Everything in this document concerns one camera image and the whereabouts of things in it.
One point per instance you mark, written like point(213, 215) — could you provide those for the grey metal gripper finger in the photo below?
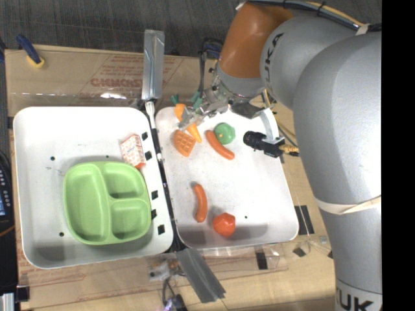
point(185, 118)
point(200, 115)

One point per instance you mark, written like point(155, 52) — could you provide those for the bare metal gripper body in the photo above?
point(216, 101)

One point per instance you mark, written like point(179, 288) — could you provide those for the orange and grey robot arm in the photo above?
point(337, 109)

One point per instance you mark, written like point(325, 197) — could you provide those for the orange carrot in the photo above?
point(195, 134)

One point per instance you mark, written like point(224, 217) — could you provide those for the orange waffle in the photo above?
point(184, 142)

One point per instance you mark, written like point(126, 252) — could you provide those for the green bell pepper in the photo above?
point(225, 134)

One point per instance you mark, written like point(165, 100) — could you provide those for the orange sausage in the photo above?
point(201, 202)
point(220, 149)

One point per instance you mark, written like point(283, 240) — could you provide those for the thin black and white rod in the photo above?
point(159, 154)

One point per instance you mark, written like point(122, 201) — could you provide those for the white and orange carton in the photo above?
point(132, 149)

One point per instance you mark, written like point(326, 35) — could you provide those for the white plastic tray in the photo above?
point(253, 186)
point(48, 134)

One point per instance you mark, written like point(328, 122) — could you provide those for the orange bell pepper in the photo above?
point(224, 225)

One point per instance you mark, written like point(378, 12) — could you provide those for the brown cardboard board red print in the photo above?
point(81, 76)

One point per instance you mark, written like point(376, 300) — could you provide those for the green divided plate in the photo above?
point(87, 199)

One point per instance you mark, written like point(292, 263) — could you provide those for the black cylinder on white bracket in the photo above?
point(259, 141)

